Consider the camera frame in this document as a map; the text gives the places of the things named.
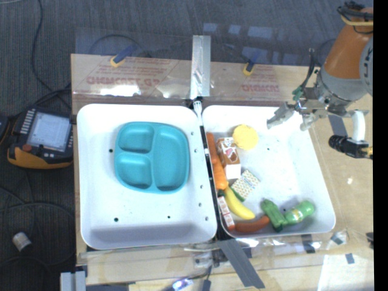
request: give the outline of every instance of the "blue plate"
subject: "blue plate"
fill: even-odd
[[[174,126],[130,122],[116,139],[115,173],[122,185],[150,193],[172,193],[187,182],[189,143]]]

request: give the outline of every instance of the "table surface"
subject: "table surface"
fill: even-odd
[[[90,103],[131,102],[130,99],[78,90],[84,74],[89,74],[99,63],[98,57],[72,56],[74,115],[82,106]],[[228,81],[229,75],[241,73],[242,67],[241,64],[212,62],[212,72],[221,74],[217,70],[226,71]],[[267,96],[266,101],[291,102],[291,91],[304,81],[308,69],[276,65],[262,67],[257,68],[256,72],[270,68],[274,76],[272,84],[279,88],[279,94],[273,99]],[[234,81],[240,87],[246,83],[246,79],[239,80],[237,76]],[[349,109],[369,111],[365,116],[365,140],[372,144],[372,97],[362,97]],[[344,123],[351,135],[352,120],[345,119]],[[251,248],[250,261],[268,290],[373,290],[374,254],[367,238],[367,233],[373,233],[373,162],[354,159],[330,148],[327,142],[333,132],[327,118],[315,122],[309,133],[335,209],[336,226],[328,234],[311,236],[314,253],[307,253],[301,238],[269,238]],[[74,134],[77,260],[78,265],[87,265],[87,285],[136,282],[129,285],[130,290],[163,290],[177,279],[189,276],[194,283],[187,290],[201,290],[210,265],[206,260],[213,249],[206,243],[203,247],[190,249],[168,246],[88,251],[80,232],[76,125]],[[212,266],[209,280],[212,290],[255,289],[245,288],[227,261]]]

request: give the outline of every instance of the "green soda can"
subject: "green soda can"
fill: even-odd
[[[301,222],[305,217],[314,213],[314,205],[309,201],[302,201],[294,208],[284,213],[284,217],[289,225]]]

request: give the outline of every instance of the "carrot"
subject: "carrot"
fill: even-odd
[[[252,233],[265,228],[265,226],[270,224],[270,222],[271,220],[269,217],[264,215],[259,220],[254,222],[238,222],[235,225],[235,229],[237,232],[241,233]]]
[[[219,160],[213,133],[206,133],[207,143],[209,146],[210,160],[212,162],[214,185],[217,190],[225,190],[229,186],[226,179],[224,168]]]

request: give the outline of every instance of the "white tray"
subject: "white tray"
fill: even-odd
[[[315,213],[299,224],[275,232],[271,225],[255,233],[229,232],[234,237],[269,237],[326,233],[335,226],[335,213],[308,131],[299,128],[302,118],[295,113],[281,125],[267,128],[267,119],[276,108],[211,105],[204,109],[202,120],[207,132],[215,140],[232,136],[233,129],[245,124],[259,135],[254,149],[237,149],[241,171],[250,170],[259,180],[259,189],[251,193],[244,204],[260,217],[264,212],[260,202],[267,198],[278,205],[281,212],[303,200],[315,205]],[[240,221],[233,215],[235,222]]]
[[[189,141],[187,184],[171,194],[144,193],[116,178],[116,136],[128,122],[180,128]],[[81,235],[94,249],[203,243],[217,228],[198,119],[180,106],[90,104],[77,115]]]

